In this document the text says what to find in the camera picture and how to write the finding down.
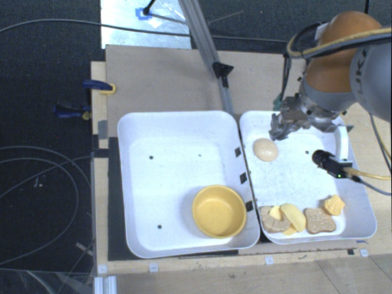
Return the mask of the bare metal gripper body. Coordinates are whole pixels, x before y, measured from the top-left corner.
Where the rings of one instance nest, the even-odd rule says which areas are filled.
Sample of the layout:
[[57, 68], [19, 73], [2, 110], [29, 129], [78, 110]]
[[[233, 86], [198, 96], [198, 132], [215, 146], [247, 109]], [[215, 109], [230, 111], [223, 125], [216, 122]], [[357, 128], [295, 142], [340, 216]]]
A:
[[286, 97], [282, 103], [279, 130], [282, 133], [292, 133], [312, 126], [322, 132], [329, 132], [338, 115], [339, 112], [322, 108], [304, 94], [297, 94]]

